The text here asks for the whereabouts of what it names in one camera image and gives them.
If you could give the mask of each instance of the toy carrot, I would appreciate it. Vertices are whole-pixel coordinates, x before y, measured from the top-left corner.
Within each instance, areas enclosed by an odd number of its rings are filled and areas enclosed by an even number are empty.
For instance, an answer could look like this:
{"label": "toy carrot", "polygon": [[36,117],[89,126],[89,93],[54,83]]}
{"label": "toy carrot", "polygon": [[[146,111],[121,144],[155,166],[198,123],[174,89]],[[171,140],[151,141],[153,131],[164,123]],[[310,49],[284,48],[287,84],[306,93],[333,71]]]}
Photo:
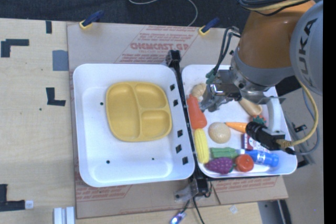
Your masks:
{"label": "toy carrot", "polygon": [[246,133],[245,129],[246,129],[247,123],[245,122],[225,122],[225,124],[229,126],[230,128],[235,129],[243,134]]}

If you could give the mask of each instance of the blue clamp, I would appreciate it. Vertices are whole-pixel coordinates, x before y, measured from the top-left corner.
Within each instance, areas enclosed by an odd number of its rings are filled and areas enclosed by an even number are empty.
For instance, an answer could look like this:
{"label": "blue clamp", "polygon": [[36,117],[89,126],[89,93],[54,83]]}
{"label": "blue clamp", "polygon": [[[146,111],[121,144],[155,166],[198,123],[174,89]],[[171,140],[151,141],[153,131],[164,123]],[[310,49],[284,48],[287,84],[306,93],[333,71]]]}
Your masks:
{"label": "blue clamp", "polygon": [[214,19],[212,19],[209,23],[207,23],[205,26],[201,27],[199,30],[198,30],[198,33],[201,35],[201,36],[204,36],[206,35],[210,28],[211,27],[214,27],[215,25],[217,25],[219,23],[219,18],[216,17]]}
{"label": "blue clamp", "polygon": [[90,15],[85,20],[81,21],[79,23],[79,26],[82,29],[87,29],[87,28],[89,28],[92,25],[92,23],[98,22],[100,20],[100,18],[103,17],[103,16],[104,16],[104,11],[103,10],[99,10],[99,11],[93,13],[92,15]]}

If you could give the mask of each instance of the blue bottle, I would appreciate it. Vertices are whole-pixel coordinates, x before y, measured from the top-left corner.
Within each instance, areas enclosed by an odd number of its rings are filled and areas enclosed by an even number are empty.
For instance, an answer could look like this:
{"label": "blue bottle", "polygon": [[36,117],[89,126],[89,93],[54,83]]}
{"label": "blue bottle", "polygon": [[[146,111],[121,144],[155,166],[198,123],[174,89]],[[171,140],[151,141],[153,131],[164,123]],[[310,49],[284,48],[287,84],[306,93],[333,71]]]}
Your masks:
{"label": "blue bottle", "polygon": [[245,153],[252,157],[255,164],[264,164],[271,167],[276,167],[279,164],[279,156],[275,153],[258,150],[246,151]]}

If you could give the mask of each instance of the black tape mark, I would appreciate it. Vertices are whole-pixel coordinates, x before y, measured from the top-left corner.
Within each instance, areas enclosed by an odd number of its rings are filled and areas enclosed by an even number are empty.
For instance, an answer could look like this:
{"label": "black tape mark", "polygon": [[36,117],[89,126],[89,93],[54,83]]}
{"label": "black tape mark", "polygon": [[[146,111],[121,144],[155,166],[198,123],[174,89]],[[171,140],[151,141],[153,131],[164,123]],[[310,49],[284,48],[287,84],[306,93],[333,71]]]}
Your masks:
{"label": "black tape mark", "polygon": [[47,104],[65,106],[66,100],[55,100],[55,88],[46,88],[46,90],[48,98]]}
{"label": "black tape mark", "polygon": [[67,51],[53,50],[52,56],[53,71],[69,71],[69,56]]}
{"label": "black tape mark", "polygon": [[25,210],[26,202],[20,201],[7,201],[7,184],[0,184],[0,212]]}
{"label": "black tape mark", "polygon": [[53,33],[53,29],[52,29],[52,24],[51,24],[51,21],[47,20],[46,21],[46,33],[47,34],[52,34]]}
{"label": "black tape mark", "polygon": [[29,39],[6,39],[1,41],[1,57],[10,57],[11,46],[29,46]]}

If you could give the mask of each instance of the yellow corn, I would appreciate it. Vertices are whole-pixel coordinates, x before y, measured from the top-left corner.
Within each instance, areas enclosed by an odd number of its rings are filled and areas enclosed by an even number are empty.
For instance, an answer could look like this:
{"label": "yellow corn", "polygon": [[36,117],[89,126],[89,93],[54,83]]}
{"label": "yellow corn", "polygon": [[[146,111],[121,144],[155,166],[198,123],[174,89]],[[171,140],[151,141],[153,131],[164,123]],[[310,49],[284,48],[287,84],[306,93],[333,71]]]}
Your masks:
{"label": "yellow corn", "polygon": [[209,148],[205,132],[203,129],[195,130],[194,143],[198,161],[203,164],[207,163],[209,161]]}

